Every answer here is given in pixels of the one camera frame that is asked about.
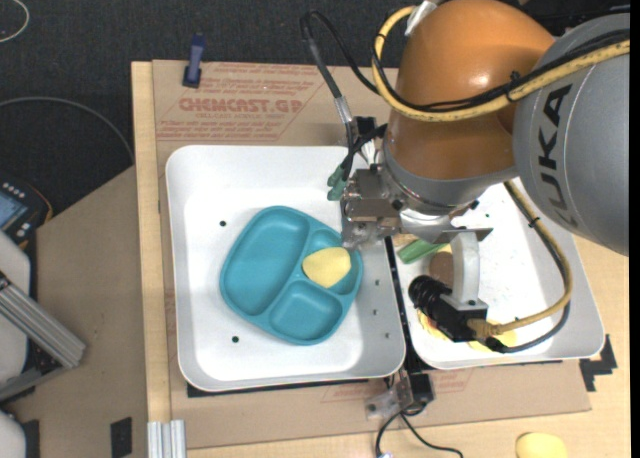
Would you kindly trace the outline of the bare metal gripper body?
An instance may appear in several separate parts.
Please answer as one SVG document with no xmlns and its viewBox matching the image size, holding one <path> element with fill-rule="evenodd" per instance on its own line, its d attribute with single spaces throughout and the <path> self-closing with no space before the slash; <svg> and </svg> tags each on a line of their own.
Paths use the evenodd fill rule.
<svg viewBox="0 0 640 458">
<path fill-rule="evenodd" d="M 398 233 L 400 210 L 388 195 L 379 170 L 356 170 L 340 199 L 342 229 L 347 224 L 357 225 L 359 230 L 365 225 L 375 225 L 384 233 L 384 238 Z"/>
</svg>

